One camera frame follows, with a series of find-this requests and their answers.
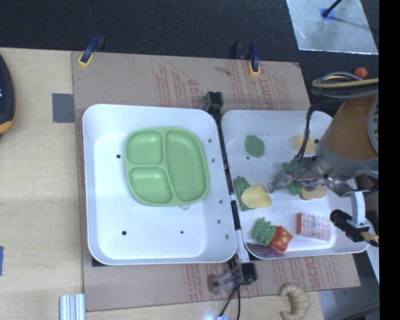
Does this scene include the green broccoli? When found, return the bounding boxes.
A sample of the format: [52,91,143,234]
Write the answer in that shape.
[281,161,303,197]

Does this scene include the tan bread slice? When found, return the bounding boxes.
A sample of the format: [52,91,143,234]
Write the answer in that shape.
[299,184,327,201]

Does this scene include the yellow corn with green husk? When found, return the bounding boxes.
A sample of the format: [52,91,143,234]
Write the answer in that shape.
[233,175,273,212]

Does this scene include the purple eggplant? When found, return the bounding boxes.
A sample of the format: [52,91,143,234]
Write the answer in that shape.
[246,242,281,257]

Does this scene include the brown cardboard board red print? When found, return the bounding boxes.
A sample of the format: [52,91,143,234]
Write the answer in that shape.
[71,51,361,313]

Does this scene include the yellow round biscuit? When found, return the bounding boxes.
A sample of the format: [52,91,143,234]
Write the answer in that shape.
[295,135,316,155]

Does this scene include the tan croissant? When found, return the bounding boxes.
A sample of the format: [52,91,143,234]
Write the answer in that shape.
[279,282,311,320]

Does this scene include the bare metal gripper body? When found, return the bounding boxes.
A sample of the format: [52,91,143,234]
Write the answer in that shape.
[292,157,358,198]

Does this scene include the thin black and white rod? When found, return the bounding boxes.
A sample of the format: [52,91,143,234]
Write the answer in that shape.
[213,105,250,263]

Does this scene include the green lettuce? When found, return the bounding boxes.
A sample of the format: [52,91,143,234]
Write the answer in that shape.
[251,217,277,247]

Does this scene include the orange and white carton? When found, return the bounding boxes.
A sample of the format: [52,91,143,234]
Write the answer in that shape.
[295,212,332,242]

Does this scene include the white plastic tray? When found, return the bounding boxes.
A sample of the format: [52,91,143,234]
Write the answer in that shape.
[221,109,371,261]
[82,103,238,266]

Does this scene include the black cylinder on white bracket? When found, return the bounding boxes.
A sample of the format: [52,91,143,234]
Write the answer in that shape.
[329,190,371,243]

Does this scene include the green grapes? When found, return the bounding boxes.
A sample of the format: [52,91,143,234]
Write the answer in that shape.
[243,134,266,159]

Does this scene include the black block with thin wires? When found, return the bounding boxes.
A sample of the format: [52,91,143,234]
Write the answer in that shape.
[197,91,225,112]
[207,261,258,295]

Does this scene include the red cube with yellow star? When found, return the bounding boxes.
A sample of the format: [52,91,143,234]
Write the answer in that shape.
[269,225,294,253]

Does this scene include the green divided plate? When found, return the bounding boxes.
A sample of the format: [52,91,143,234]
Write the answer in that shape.
[124,127,210,207]

